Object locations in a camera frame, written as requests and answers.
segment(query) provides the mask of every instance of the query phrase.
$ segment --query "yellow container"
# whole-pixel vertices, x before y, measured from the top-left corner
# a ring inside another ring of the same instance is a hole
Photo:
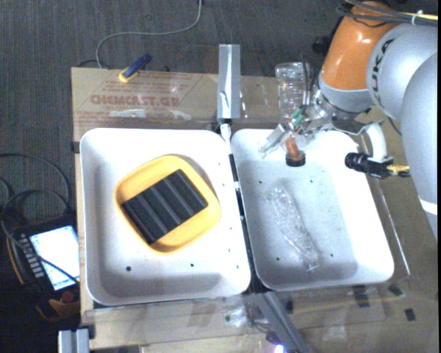
[[[122,204],[149,189],[173,172],[181,170],[207,202],[207,206],[161,238],[149,244]],[[201,175],[181,157],[165,155],[146,163],[125,176],[115,187],[114,201],[129,226],[137,231],[147,247],[159,254],[170,254],[183,249],[213,228],[221,219],[221,206],[211,187]]]

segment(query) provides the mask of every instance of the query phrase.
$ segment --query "white tray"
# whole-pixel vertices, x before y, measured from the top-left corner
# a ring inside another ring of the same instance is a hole
[[[368,181],[344,163],[347,153],[356,152],[355,142],[341,132],[319,132],[306,147],[306,164],[291,168],[282,149],[259,156],[270,133],[242,129],[232,137],[254,264],[263,284],[298,290],[389,279],[394,263]],[[315,271],[305,271],[276,225],[266,202],[274,187],[290,194],[318,248]]]
[[[118,181],[165,154],[198,166],[221,205],[220,222],[173,254],[151,252],[113,202]],[[232,296],[251,273],[226,144],[213,132],[93,129],[80,144],[87,288],[108,306]]]

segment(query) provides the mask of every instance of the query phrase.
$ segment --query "metal bar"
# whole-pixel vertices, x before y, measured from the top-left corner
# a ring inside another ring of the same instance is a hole
[[[240,118],[240,46],[219,45],[218,120]]]
[[[59,353],[90,353],[90,334],[88,329],[59,331],[57,337]]]
[[[309,353],[309,347],[301,333],[294,327],[284,309],[284,305],[273,291],[250,295],[253,302],[260,308],[273,331],[278,335],[286,352]]]

